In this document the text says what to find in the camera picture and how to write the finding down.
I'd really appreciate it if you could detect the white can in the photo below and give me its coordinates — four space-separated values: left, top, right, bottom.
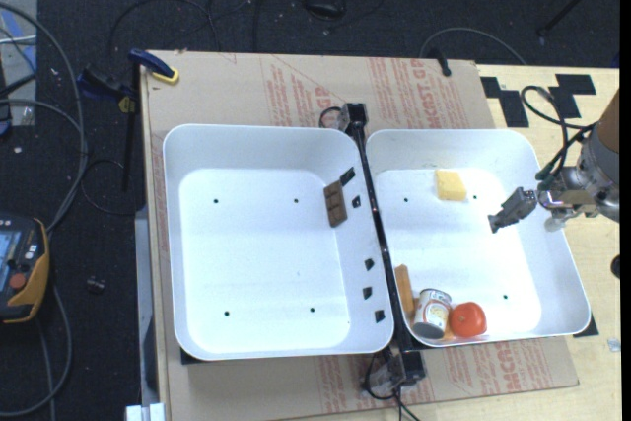
411 288 454 340

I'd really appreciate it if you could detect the black block with thin wires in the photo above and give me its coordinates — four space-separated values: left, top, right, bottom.
338 102 370 132
367 349 428 398

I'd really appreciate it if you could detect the yellow sponge block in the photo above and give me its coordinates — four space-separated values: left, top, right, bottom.
435 169 468 202

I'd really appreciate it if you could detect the brown chocolate biscuit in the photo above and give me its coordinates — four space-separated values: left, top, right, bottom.
322 180 349 229

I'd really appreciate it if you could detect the white plastic tray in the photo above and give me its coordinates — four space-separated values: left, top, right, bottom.
365 127 593 349
162 123 395 362

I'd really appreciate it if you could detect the brown cardboard board red print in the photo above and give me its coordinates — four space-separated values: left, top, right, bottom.
140 49 581 421

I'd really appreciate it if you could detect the red tomato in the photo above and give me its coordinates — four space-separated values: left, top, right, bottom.
448 301 488 339

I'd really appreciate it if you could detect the thin black rod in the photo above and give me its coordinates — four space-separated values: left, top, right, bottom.
350 120 414 354

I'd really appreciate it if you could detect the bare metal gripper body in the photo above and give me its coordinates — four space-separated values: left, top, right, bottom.
538 165 621 223

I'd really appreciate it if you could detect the orange flat block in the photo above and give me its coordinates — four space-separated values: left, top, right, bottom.
393 263 416 315

